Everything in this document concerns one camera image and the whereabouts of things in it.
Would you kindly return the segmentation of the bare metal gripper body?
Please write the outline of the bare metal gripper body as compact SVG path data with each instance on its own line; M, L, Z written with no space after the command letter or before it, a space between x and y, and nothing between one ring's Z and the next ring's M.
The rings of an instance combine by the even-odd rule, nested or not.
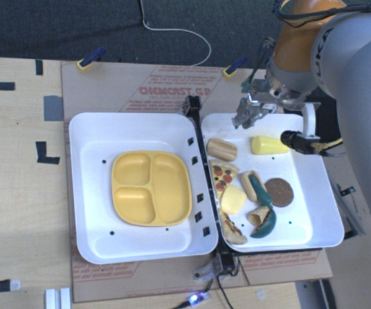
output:
M240 101L240 112L248 113L254 108L265 109L270 105L289 111L303 108L305 81L278 79L246 79L241 84L246 96Z

